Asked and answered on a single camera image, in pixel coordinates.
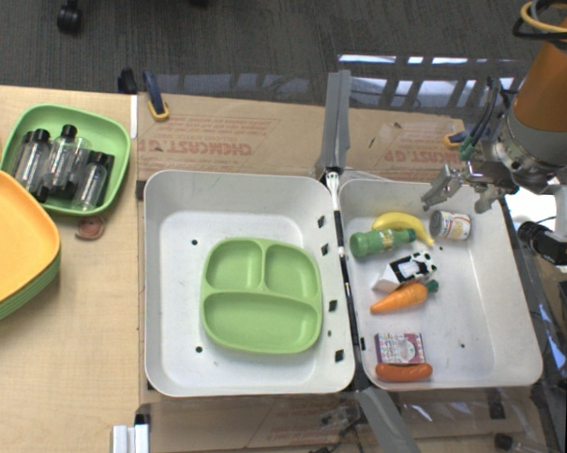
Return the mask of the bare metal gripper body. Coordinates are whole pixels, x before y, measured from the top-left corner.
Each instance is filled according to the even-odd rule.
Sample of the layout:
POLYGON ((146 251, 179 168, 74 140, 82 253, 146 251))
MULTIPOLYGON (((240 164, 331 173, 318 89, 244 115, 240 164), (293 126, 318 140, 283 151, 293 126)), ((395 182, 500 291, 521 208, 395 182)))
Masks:
POLYGON ((545 194, 562 169, 533 156, 521 144, 502 138, 468 144, 463 148, 463 161, 470 183, 492 186, 505 194, 513 194, 519 187, 545 194))

